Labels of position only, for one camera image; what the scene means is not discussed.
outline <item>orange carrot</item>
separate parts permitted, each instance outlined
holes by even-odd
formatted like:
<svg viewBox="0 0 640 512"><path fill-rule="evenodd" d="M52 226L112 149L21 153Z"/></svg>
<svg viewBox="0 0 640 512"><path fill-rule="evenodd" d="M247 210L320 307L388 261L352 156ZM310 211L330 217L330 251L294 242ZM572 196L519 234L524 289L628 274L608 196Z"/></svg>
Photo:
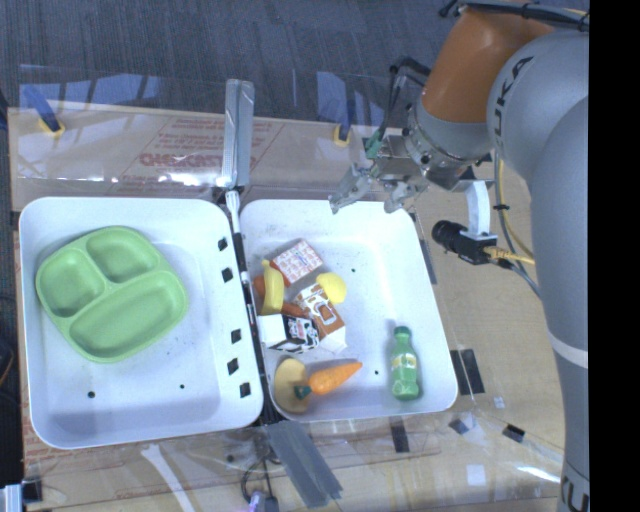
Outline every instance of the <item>orange carrot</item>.
<svg viewBox="0 0 640 512"><path fill-rule="evenodd" d="M316 395L324 395L343 384L360 368L362 368L362 363L357 361L318 370L309 377L309 387Z"/></svg>

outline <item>yellow cable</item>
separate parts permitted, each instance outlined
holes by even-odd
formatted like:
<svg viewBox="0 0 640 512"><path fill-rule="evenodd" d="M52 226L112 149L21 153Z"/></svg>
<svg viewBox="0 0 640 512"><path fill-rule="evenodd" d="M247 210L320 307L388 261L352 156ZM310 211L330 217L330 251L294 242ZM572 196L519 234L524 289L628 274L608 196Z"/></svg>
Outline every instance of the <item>yellow cable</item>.
<svg viewBox="0 0 640 512"><path fill-rule="evenodd" d="M504 162L502 161L502 159L498 160L498 195L500 197L498 197L498 201L500 204L505 204L504 202L504 198L502 196L502 173L504 170ZM511 238L513 238L515 240L515 242L520 246L520 248L523 250L523 252L525 254L527 254L527 256L529 256L529 258L533 259L533 251L531 249L529 249L524 242L522 242L522 240L520 240L520 238L518 237L518 235L515 233L515 231L513 230L513 228L511 227L511 223L509 222L509 216L507 215L507 211L506 210L502 210L502 214L504 215L504 224L507 227L507 231L509 232L509 234L511 235Z"/></svg>
<svg viewBox="0 0 640 512"><path fill-rule="evenodd" d="M529 258L528 256L521 256L511 251L507 251L501 247L496 247L495 245L490 245L488 247L483 247L482 249L486 252L492 259L505 259L505 260L518 260L523 263L528 263L529 265L535 265L536 262L533 258Z"/></svg>

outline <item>green plate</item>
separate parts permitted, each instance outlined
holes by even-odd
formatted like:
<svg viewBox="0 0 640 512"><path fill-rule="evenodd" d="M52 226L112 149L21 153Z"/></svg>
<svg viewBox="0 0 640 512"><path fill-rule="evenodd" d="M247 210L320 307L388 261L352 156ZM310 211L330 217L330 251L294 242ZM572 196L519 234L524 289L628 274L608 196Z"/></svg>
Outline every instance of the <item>green plate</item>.
<svg viewBox="0 0 640 512"><path fill-rule="evenodd" d="M139 231L111 226L51 254L36 273L45 311L96 362L116 362L158 341L188 309L186 289Z"/></svg>

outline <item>toy carrot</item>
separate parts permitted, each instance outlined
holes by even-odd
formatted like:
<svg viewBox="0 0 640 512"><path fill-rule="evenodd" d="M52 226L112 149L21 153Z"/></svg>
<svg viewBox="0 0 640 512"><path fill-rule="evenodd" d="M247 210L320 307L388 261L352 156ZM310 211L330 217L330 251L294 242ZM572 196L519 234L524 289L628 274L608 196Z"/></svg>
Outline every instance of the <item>toy carrot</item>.
<svg viewBox="0 0 640 512"><path fill-rule="evenodd" d="M302 400L309 393L324 395L342 385L349 377L362 368L360 361L340 364L314 372L306 386L294 386L296 397Z"/></svg>

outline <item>robotic arm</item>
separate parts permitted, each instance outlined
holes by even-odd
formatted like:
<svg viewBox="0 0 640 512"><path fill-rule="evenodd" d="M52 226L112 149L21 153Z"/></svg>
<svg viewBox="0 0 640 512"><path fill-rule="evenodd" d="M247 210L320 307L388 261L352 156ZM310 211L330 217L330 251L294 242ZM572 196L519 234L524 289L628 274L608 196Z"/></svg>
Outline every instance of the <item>robotic arm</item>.
<svg viewBox="0 0 640 512"><path fill-rule="evenodd" d="M539 4L467 2L402 134L386 135L381 126L365 143L371 167L352 166L329 198L337 213L377 181L390 192L390 213L431 184L463 191L470 226L441 221L432 234L479 264L488 259L484 248L495 245L496 236L482 214L487 184L469 179L468 168L495 151L526 181L539 296L565 412L559 512L590 510L588 80L588 14Z"/></svg>

